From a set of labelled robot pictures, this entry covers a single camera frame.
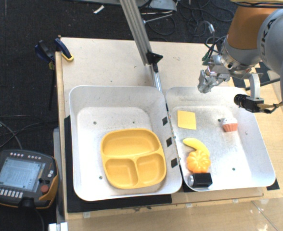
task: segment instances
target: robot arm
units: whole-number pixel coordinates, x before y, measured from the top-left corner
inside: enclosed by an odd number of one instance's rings
[[[246,1],[257,4],[257,1],[265,0],[239,1],[243,5]],[[259,77],[250,73],[252,67],[263,61],[280,75],[283,100],[283,0],[266,1],[271,3],[238,7],[220,54],[209,57],[206,70],[200,73],[200,92],[207,93],[212,87],[229,81],[230,77],[249,79],[253,87],[251,95],[236,96],[235,103],[250,112],[264,112],[261,108],[263,99],[259,96]]]

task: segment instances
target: white tray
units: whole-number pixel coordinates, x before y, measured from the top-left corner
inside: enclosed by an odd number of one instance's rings
[[[175,87],[167,91],[183,179],[194,191],[265,187],[275,181],[255,115],[233,102],[236,94],[245,92],[234,87],[214,87],[207,94],[200,93],[196,87]],[[177,110],[195,112],[196,130],[178,127]],[[230,116],[238,120],[236,132],[222,129],[223,119]],[[199,139],[210,151],[209,172],[213,184],[209,188],[193,188],[188,182],[192,173],[186,167],[186,158],[194,149],[183,144],[187,137]]]
[[[165,98],[154,87],[77,86],[69,94],[72,131],[73,183],[85,201],[143,195],[171,194],[179,190],[182,177]],[[100,153],[103,136],[114,130],[147,128],[159,138],[167,173],[162,182],[137,189],[117,189],[107,180]]]

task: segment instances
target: black mat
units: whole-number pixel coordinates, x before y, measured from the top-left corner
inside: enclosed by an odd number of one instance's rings
[[[65,158],[66,158],[65,164],[66,164],[68,212],[84,212],[84,211],[139,207],[139,206],[147,206],[147,205],[172,203],[170,194],[128,197],[128,198],[100,200],[100,201],[84,201],[80,199],[76,195],[73,186],[73,157],[72,157],[70,117],[67,117],[64,120],[64,128],[65,128]]]

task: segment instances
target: toy food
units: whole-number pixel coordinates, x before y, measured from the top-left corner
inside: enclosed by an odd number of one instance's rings
[[[202,150],[190,152],[186,162],[188,169],[193,173],[207,173],[211,165],[209,156]]]
[[[196,139],[196,138],[185,138],[183,140],[183,143],[193,147],[196,150],[201,150],[204,153],[206,153],[208,156],[210,156],[210,152],[207,149],[207,147],[205,146],[204,143],[202,143],[200,140]]]
[[[238,129],[238,121],[236,118],[226,118],[223,120],[223,129],[225,132],[234,132]]]

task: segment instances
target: button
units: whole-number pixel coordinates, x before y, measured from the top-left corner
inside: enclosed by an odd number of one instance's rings
[[[46,194],[48,191],[49,191],[49,186],[48,185],[41,186],[41,192],[43,194]]]

